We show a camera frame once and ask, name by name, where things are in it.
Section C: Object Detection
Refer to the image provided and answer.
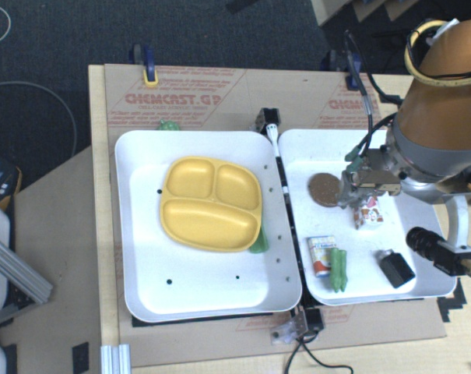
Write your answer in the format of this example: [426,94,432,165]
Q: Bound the green toy bean pods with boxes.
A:
[329,247,350,294]

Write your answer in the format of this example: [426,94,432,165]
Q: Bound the white blue and red carton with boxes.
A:
[306,235,338,279]

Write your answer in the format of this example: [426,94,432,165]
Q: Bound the white plastic tray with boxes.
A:
[276,128,459,307]
[114,129,304,323]

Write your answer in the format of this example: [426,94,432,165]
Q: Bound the thin black and white rod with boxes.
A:
[265,125,308,308]

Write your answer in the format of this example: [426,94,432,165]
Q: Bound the brown cardboard board red print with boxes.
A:
[104,63,448,368]

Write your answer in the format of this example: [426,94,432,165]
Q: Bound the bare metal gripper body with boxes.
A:
[346,144,411,199]

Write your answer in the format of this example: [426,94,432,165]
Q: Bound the brown round biscuit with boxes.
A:
[307,172,343,209]

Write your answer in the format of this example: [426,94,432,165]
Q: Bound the white and red small carton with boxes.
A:
[352,195,385,231]

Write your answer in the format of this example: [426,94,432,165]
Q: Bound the black box with silver cap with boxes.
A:
[375,248,417,290]

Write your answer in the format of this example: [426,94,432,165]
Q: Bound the black cylinder on white bracket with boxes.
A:
[405,192,471,278]

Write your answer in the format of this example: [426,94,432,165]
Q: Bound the yellow divided plate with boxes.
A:
[159,155,264,253]

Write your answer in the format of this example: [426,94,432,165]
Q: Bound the green toy vegetable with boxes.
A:
[248,223,270,255]

